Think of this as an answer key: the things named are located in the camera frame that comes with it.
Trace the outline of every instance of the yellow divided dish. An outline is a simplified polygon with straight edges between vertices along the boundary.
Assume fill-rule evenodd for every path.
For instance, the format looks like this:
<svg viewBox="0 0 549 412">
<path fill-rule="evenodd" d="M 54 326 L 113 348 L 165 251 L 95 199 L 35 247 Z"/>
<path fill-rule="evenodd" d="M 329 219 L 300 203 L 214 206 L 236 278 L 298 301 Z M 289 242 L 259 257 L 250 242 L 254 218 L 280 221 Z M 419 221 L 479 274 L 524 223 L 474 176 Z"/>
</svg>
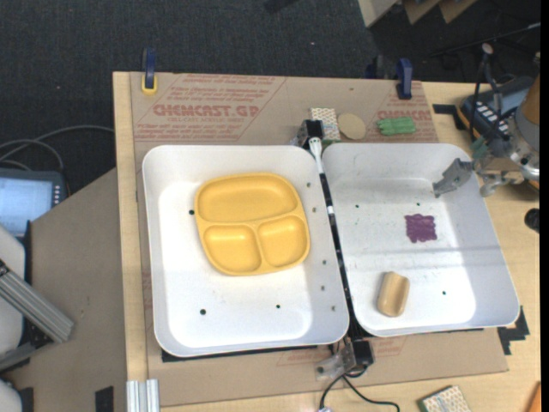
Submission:
<svg viewBox="0 0 549 412">
<path fill-rule="evenodd" d="M 272 173 L 245 173 L 204 183 L 195 217 L 209 262 L 228 275 L 288 269 L 309 253 L 303 205 L 293 185 Z"/>
</svg>

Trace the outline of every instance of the white tray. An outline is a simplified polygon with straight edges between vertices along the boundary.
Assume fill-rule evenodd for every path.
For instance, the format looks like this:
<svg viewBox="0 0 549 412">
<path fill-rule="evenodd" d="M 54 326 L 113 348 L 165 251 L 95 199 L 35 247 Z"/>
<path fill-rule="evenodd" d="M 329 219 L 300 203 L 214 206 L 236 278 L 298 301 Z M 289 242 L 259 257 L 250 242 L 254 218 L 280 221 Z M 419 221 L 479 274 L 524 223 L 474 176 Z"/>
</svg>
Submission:
<svg viewBox="0 0 549 412">
<path fill-rule="evenodd" d="M 338 143 L 323 154 L 360 325 L 375 336 L 512 324 L 516 292 L 473 175 L 435 198 L 432 184 L 458 147 L 442 143 Z M 405 215 L 432 215 L 437 239 L 413 243 Z M 404 313 L 377 309 L 384 273 L 410 280 Z"/>
<path fill-rule="evenodd" d="M 311 250 L 296 267 L 223 275 L 208 262 L 190 210 L 210 179 L 270 172 L 305 208 Z M 159 146 L 142 164 L 154 331 L 168 353 L 190 357 L 337 342 L 349 315 L 314 159 L 291 146 Z"/>
</svg>

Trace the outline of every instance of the blue clamp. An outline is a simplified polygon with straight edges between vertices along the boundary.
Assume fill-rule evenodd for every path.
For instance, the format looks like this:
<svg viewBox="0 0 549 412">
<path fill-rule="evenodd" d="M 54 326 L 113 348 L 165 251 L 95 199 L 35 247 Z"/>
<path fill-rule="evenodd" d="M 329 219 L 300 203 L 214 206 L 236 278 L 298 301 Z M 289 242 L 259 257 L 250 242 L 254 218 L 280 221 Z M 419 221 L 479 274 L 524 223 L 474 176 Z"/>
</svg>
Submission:
<svg viewBox="0 0 549 412">
<path fill-rule="evenodd" d="M 396 84 L 399 99 L 412 99 L 412 69 L 412 63 L 408 58 L 401 58 L 396 63 L 396 75 L 400 81 Z"/>
<path fill-rule="evenodd" d="M 147 47 L 143 51 L 143 77 L 141 80 L 141 90 L 144 94 L 155 94 L 158 88 L 158 80 L 154 74 L 156 64 L 156 51 Z"/>
</svg>

